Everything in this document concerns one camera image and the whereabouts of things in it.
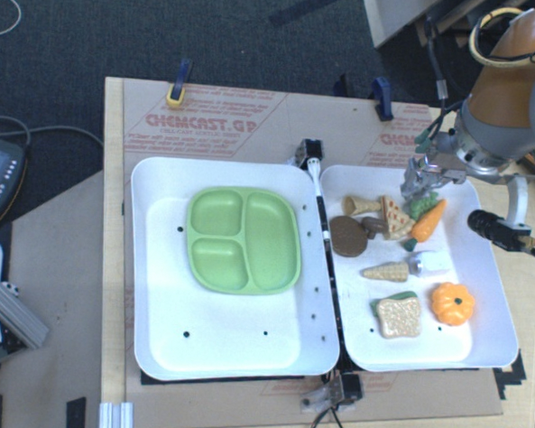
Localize tan ice cream cone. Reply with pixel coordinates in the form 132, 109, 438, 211
341, 193, 383, 219

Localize small white bottle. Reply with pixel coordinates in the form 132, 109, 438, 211
407, 248, 452, 279

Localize brown mushroom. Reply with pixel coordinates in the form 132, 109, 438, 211
359, 215, 388, 241

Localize toy bread sandwich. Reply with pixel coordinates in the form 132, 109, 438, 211
367, 288, 426, 342

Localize toy pizza slice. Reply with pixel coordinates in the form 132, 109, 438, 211
377, 194, 419, 243

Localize orange carrot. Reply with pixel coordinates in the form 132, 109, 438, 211
402, 195, 448, 255

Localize green grapes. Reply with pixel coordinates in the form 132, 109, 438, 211
404, 189, 439, 223

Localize black cylinder on white bracket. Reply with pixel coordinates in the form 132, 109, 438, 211
466, 170, 535, 254

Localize thin black and white rod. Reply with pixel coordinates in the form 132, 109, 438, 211
293, 158, 358, 374

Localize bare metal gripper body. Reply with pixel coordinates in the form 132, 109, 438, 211
420, 128, 512, 188

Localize green divided plate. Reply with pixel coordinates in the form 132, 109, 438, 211
181, 183, 307, 299

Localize pale waffle cone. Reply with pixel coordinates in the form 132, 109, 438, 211
360, 258, 411, 284

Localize white plastic tray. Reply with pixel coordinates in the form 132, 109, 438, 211
117, 154, 353, 392
307, 162, 530, 381

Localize brown cardboard board red print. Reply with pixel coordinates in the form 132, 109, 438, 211
100, 78, 524, 428

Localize brown round biscuit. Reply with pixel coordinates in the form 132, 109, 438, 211
327, 214, 371, 260

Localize orange pumpkin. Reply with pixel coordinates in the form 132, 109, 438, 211
428, 280, 478, 329

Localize black block with thin wires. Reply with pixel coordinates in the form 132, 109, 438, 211
299, 368, 367, 417
291, 137, 326, 171

